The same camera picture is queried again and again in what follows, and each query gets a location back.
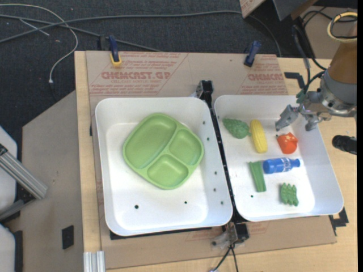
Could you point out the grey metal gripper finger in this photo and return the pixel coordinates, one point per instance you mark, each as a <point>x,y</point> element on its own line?
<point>287,116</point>
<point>312,123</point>

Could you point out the white plastic tray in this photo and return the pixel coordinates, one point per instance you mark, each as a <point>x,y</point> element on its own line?
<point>312,180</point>
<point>158,211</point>

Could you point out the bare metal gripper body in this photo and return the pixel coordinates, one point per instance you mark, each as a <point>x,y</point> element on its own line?
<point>314,102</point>

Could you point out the green divided plate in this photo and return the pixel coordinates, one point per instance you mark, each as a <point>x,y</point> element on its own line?
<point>161,152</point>

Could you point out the brown cardboard board red print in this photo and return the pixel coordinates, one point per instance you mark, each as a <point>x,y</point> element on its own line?
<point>158,67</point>

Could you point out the blue toy bottle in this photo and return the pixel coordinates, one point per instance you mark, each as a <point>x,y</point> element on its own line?
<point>276,165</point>

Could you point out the green toy grapes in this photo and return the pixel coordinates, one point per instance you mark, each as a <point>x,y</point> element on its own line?
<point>236,128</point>

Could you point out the green toy pea pods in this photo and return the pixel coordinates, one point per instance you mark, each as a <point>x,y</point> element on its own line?
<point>289,195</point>

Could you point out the green toy celery stick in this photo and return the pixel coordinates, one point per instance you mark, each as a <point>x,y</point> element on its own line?
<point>258,177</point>

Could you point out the yellow toy corn cob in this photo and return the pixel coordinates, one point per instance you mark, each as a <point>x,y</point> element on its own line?
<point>259,137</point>

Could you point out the thin black rod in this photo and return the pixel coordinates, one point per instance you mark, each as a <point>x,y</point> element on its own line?
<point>224,157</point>

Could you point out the orange toy carton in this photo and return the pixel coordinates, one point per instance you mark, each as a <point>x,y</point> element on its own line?
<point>287,144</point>

